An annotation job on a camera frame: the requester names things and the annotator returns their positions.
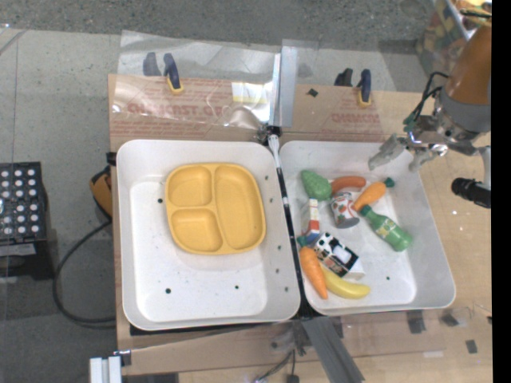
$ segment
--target orange object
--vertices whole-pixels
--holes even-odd
[[[312,248],[302,247],[299,252],[300,264],[302,265],[303,272],[311,282],[312,286],[323,299],[328,298],[327,281],[325,274],[321,269],[321,263],[318,256]]]
[[[387,177],[384,182],[374,182],[370,184],[366,190],[353,202],[353,208],[360,211],[367,204],[374,203],[385,195],[386,188],[394,186],[394,181]]]
[[[366,185],[366,178],[361,176],[341,176],[334,179],[330,185],[332,187],[332,195],[334,195],[344,188],[363,188]]]

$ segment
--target concrete floor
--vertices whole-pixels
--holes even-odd
[[[109,150],[106,76],[118,70],[123,30],[250,49],[316,41],[323,56],[310,77],[319,83],[347,66],[368,67],[373,89],[419,92],[426,75],[414,41],[433,1],[0,0],[0,22],[13,29],[0,34],[0,162],[42,162],[62,257],[105,221],[88,182]],[[2,49],[21,29],[29,31]],[[66,264],[61,290],[76,314],[113,314],[108,228]],[[77,326],[59,313],[51,281],[0,280],[0,383],[85,383],[89,358],[115,349],[114,329]]]

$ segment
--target yellow divided plate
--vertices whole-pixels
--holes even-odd
[[[263,201],[254,176],[238,164],[187,164],[165,185],[174,241],[195,254],[251,250],[266,235]]]

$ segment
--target toy banana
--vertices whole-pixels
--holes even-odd
[[[370,293],[370,287],[368,285],[349,282],[323,266],[321,266],[321,269],[325,274],[327,289],[332,294],[336,294],[342,298],[360,299]]]

